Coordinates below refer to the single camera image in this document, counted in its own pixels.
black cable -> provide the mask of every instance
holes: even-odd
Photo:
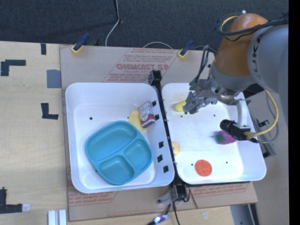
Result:
[[[122,23],[122,20],[120,19],[120,15],[119,15],[119,5],[118,5],[118,0],[113,0],[114,2],[114,5],[115,5],[115,9],[116,9],[116,13],[117,13],[117,22],[116,24],[113,26],[113,28],[111,29],[111,31],[108,33],[108,35],[106,36],[106,39],[105,39],[105,46],[107,46],[107,40],[110,36],[110,34],[113,32],[113,30],[117,27],[117,25],[119,23]]]
[[[204,46],[204,48],[203,48],[203,53],[202,53],[202,59],[201,59],[200,69],[199,69],[199,72],[198,72],[197,76],[194,78],[195,83],[198,82],[198,79],[199,79],[199,77],[200,77],[202,71],[203,71],[204,68],[205,68],[205,65],[206,65],[206,64],[204,63],[204,59],[205,59],[205,58],[206,58],[206,59],[208,58],[208,55],[209,55],[208,47],[209,47],[209,46],[206,45],[206,46]]]
[[[259,29],[270,27],[270,26],[277,26],[277,25],[283,25],[283,24],[288,24],[289,23],[289,16],[287,15],[285,17],[277,18],[277,19],[272,19],[272,20],[269,20],[268,22],[266,22],[264,24],[259,24],[259,25],[256,25],[254,27],[243,29],[243,30],[240,30],[240,31],[223,32],[222,27],[227,22],[227,20],[229,21],[229,20],[231,20],[233,18],[236,18],[236,17],[238,17],[240,15],[242,15],[242,13],[230,13],[230,14],[227,14],[224,17],[222,17],[217,22],[217,27],[216,27],[217,33],[219,35],[225,37],[227,40],[229,40],[231,42],[235,42],[238,39],[240,39],[241,37],[250,35],[250,34],[258,31]],[[239,35],[236,39],[230,40],[228,38],[228,37],[236,36],[236,35]]]
[[[259,225],[259,220],[258,220],[257,209],[256,209],[255,203],[250,204],[250,210],[252,212],[254,224]]]
[[[175,217],[176,217],[177,223],[178,223],[178,225],[180,225],[180,222],[179,222],[178,217],[177,217],[175,202],[173,202],[173,209],[174,209],[174,213],[175,213]]]
[[[187,199],[185,200],[185,199],[182,199],[183,200],[183,202],[185,202],[185,203],[187,203],[188,201],[189,201],[189,198],[191,197],[191,190],[190,189],[188,189],[188,195],[187,195]]]
[[[203,50],[205,47],[206,47],[206,46],[199,45],[199,46],[194,47],[193,50]],[[213,53],[214,55],[217,54],[216,49],[214,49],[214,48],[212,48],[212,47],[210,47],[210,46],[208,46],[207,51]]]
[[[167,215],[169,213],[170,209],[171,209],[171,204],[168,205],[168,208],[167,208],[167,210],[165,212],[165,215]]]

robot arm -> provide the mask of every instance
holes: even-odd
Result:
[[[223,25],[231,19],[234,21],[227,32],[223,32]],[[219,22],[218,32],[224,38],[209,76],[199,79],[206,66],[202,60],[199,74],[190,83],[190,90],[194,92],[189,93],[184,112],[193,114],[217,101],[237,105],[240,100],[235,97],[257,83],[266,91],[279,93],[288,123],[288,17],[268,22],[256,14],[228,15]],[[225,122],[222,129],[229,124],[239,126]]]

table surface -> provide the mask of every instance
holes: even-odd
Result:
[[[60,70],[59,45],[0,42],[0,61],[26,60],[0,76],[0,187],[7,204],[28,203],[30,211],[0,214],[0,225],[47,224],[49,210],[68,210],[66,157],[60,88],[47,88],[47,70]],[[42,119],[41,103],[57,120]],[[166,225],[177,224],[174,212]],[[103,218],[68,224],[148,224],[159,214]],[[234,225],[229,206],[177,212],[181,225]]]

white cable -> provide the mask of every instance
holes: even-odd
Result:
[[[151,44],[154,44],[154,43],[160,43],[160,44],[163,44],[163,45],[167,46],[167,47],[170,48],[170,49],[173,49],[173,48],[171,48],[168,44],[165,44],[165,43],[162,43],[162,42],[152,42],[152,43],[148,43],[148,44],[146,44],[143,48],[145,48],[145,47],[147,47],[147,46],[149,46],[149,45],[151,45]]]
[[[114,27],[111,29],[111,31],[108,33],[106,40],[105,40],[105,46],[107,46],[107,40],[108,37],[110,36],[110,34],[113,32],[113,30],[116,28],[116,26],[119,24],[120,19],[117,20],[116,24],[114,25]]]
[[[105,46],[107,46],[107,40],[108,40],[108,37],[110,36],[110,34],[113,32],[113,30],[117,27],[117,25],[118,25],[119,22],[120,22],[118,0],[115,0],[115,1],[116,1],[116,9],[117,9],[118,20],[117,20],[116,24],[114,25],[114,27],[111,29],[111,31],[108,33],[108,35],[107,35],[107,37],[106,37],[106,39],[105,39]]]

black hole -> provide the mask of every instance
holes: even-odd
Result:
[[[158,161],[158,162],[160,162],[161,160],[163,160],[163,155],[159,155],[159,156],[157,157],[157,161]]]

